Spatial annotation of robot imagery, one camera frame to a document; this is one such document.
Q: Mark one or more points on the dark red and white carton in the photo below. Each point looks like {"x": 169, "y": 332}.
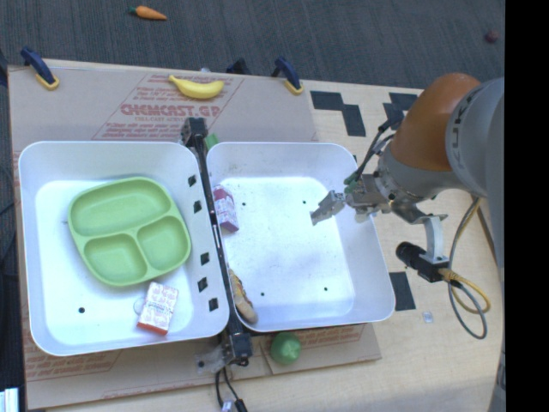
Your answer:
{"x": 226, "y": 208}

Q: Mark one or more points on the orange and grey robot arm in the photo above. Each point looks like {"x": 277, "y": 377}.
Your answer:
{"x": 433, "y": 127}

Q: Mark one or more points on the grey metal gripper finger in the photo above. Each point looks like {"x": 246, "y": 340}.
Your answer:
{"x": 364, "y": 217}
{"x": 328, "y": 206}

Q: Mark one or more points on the orange and white carton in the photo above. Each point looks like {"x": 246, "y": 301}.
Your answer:
{"x": 158, "y": 307}

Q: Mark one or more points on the white plastic tray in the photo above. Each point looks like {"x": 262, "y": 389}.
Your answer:
{"x": 86, "y": 324}
{"x": 291, "y": 251}

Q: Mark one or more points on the yellow banana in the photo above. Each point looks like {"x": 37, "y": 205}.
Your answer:
{"x": 198, "y": 89}

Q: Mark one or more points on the orange carrot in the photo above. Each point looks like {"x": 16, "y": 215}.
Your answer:
{"x": 150, "y": 13}

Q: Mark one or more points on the black cylinder on white bracket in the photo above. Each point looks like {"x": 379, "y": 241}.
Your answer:
{"x": 429, "y": 266}

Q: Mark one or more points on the green round toy fruit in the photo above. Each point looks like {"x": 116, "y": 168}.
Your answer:
{"x": 285, "y": 348}

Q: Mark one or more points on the tan toy hot dog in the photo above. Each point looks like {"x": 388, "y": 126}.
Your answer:
{"x": 242, "y": 298}

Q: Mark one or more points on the thin black and white rod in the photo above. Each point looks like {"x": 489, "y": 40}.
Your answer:
{"x": 212, "y": 225}

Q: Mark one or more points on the dark red round toy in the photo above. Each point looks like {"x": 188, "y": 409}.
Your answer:
{"x": 491, "y": 37}

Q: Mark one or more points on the green divided plate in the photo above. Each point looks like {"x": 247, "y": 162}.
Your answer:
{"x": 124, "y": 213}

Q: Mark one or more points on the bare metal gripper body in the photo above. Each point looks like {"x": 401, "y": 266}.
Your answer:
{"x": 372, "y": 195}

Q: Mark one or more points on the brown cardboard board, red print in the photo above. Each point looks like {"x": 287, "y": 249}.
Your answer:
{"x": 107, "y": 105}

